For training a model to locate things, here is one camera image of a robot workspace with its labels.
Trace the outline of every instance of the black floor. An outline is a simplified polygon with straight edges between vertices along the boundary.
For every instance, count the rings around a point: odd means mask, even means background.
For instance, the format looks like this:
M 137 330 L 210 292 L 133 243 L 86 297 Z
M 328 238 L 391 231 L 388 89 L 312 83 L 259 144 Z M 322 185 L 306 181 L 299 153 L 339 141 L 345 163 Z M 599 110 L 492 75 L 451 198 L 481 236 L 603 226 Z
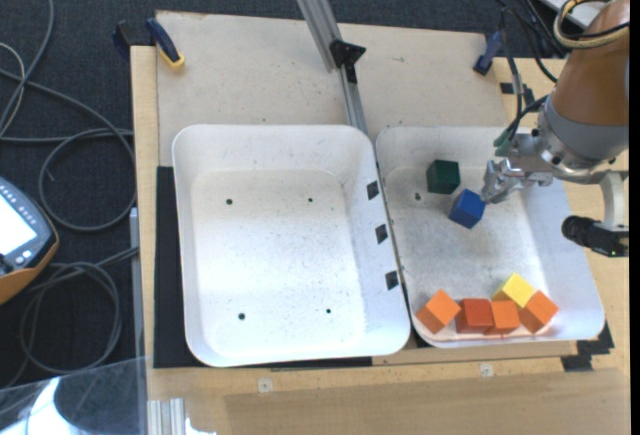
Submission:
M 89 105 L 117 128 L 131 129 L 129 70 L 115 51 L 111 33 L 119 21 L 129 22 L 134 37 L 146 41 L 144 21 L 156 9 L 300 18 L 295 0 L 53 0 L 55 25 L 51 41 L 31 79 Z M 405 26 L 490 34 L 500 5 L 495 0 L 331 0 L 339 22 Z M 38 53 L 47 29 L 47 0 L 0 0 L 0 43 L 12 46 L 27 64 Z M 514 25 L 511 47 L 518 56 L 532 56 Z M 0 68 L 15 74 L 17 62 L 0 48 Z M 0 113 L 16 83 L 0 78 Z M 70 136 L 104 127 L 68 103 L 28 88 L 5 137 Z M 38 178 L 53 145 L 0 141 L 0 176 L 39 199 Z M 46 201 L 57 215 L 74 225 L 99 226 L 127 211 L 134 189 L 134 169 L 124 147 L 113 138 L 78 141 L 64 148 L 46 167 Z M 58 224 L 61 247 L 55 261 L 95 263 L 130 245 L 127 219 L 101 232 L 81 233 Z M 117 285 L 122 309 L 122 334 L 105 362 L 134 355 L 132 290 L 129 262 L 107 268 Z M 44 273 L 42 281 L 51 277 Z M 28 337 L 25 320 L 33 292 L 24 292 L 0 306 L 0 387 L 20 369 L 19 343 Z M 110 336 L 114 307 L 110 296 L 87 276 L 52 289 L 38 309 L 32 354 L 56 368 L 77 368 L 101 355 Z M 29 363 L 16 383 L 51 373 Z

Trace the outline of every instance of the wooden table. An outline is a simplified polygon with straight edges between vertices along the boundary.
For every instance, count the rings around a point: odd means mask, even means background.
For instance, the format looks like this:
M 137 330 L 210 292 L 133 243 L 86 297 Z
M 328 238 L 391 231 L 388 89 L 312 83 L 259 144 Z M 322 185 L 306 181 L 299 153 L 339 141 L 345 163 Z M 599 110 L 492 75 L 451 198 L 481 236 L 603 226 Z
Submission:
M 366 28 L 345 25 L 343 34 L 361 31 L 366 35 Z M 455 41 L 460 35 L 431 32 L 422 37 Z M 477 56 L 482 39 L 470 38 L 475 48 L 466 52 Z M 551 82 L 532 60 L 518 60 L 518 65 L 536 96 L 549 92 Z M 428 68 L 429 64 L 413 66 Z M 563 61 L 552 60 L 548 66 L 559 73 Z M 154 328 L 155 178 L 161 163 L 158 77 L 166 74 L 159 71 L 161 67 L 164 64 L 157 61 L 154 48 L 132 48 L 142 300 L 149 357 Z M 465 74 L 464 81 L 475 81 Z M 478 76 L 477 81 L 484 89 L 487 82 L 492 85 L 511 117 L 514 99 L 498 92 L 498 85 L 509 78 L 506 62 L 498 59 L 490 74 Z M 447 84 L 446 77 L 436 81 Z M 361 91 L 366 91 L 362 84 Z M 618 166 L 628 168 L 626 153 Z M 566 185 L 566 190 L 575 214 L 602 216 L 598 187 Z M 575 341 L 459 350 L 416 348 L 410 341 L 403 351 L 375 358 L 374 365 L 366 368 L 153 369 L 149 358 L 148 396 L 150 400 L 184 398 L 194 428 L 217 434 L 424 433 L 426 428 L 429 433 L 630 433 L 629 262 L 590 251 L 587 255 L 615 343 L 610 354 L 593 356 L 594 371 L 565 372 L 560 356 L 577 355 Z

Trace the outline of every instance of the block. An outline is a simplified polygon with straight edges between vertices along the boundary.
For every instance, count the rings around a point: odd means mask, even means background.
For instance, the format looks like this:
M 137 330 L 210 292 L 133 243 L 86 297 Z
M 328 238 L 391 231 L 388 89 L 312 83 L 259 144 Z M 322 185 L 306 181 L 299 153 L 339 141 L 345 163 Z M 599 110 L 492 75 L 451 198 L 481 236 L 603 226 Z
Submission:
M 430 193 L 450 195 L 460 186 L 457 161 L 437 159 L 427 169 L 427 190 Z
M 493 326 L 485 335 L 507 335 L 520 326 L 518 307 L 513 300 L 497 300 L 491 302 Z
M 420 309 L 416 318 L 432 333 L 437 334 L 446 327 L 456 314 L 460 306 L 444 290 L 438 289 L 431 299 Z
M 483 213 L 484 202 L 480 195 L 465 188 L 453 201 L 449 219 L 471 229 L 480 221 Z
M 512 273 L 493 293 L 492 300 L 513 300 L 519 308 L 524 308 L 536 289 L 519 274 Z
M 463 298 L 456 316 L 459 334 L 484 334 L 493 327 L 491 302 L 486 298 Z
M 536 291 L 520 311 L 520 322 L 535 334 L 547 326 L 558 312 L 558 306 L 542 291 Z

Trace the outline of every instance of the yellow block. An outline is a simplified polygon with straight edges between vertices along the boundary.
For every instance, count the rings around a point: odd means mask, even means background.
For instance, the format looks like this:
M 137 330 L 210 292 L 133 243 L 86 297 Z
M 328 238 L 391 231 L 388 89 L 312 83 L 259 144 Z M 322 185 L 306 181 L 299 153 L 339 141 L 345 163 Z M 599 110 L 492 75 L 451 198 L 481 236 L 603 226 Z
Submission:
M 493 293 L 491 299 L 496 300 L 513 300 L 521 309 L 527 305 L 536 292 L 535 288 L 524 280 L 517 273 L 513 273 L 502 285 Z

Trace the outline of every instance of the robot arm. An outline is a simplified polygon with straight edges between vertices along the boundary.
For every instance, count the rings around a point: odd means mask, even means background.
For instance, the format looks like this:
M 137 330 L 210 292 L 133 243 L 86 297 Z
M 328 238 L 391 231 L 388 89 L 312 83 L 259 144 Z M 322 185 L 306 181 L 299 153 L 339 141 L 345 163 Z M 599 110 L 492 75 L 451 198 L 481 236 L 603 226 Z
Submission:
M 507 199 L 515 190 L 554 178 L 599 184 L 605 198 L 603 221 L 569 217 L 563 234 L 608 256 L 628 255 L 629 230 L 623 225 L 623 181 L 628 172 L 596 171 L 629 147 L 629 0 L 610 1 L 585 35 L 571 41 L 561 33 L 561 19 L 581 1 L 571 0 L 556 19 L 555 33 L 573 48 L 549 96 L 528 107 L 539 110 L 531 134 L 510 134 L 495 142 L 481 197 L 486 203 Z

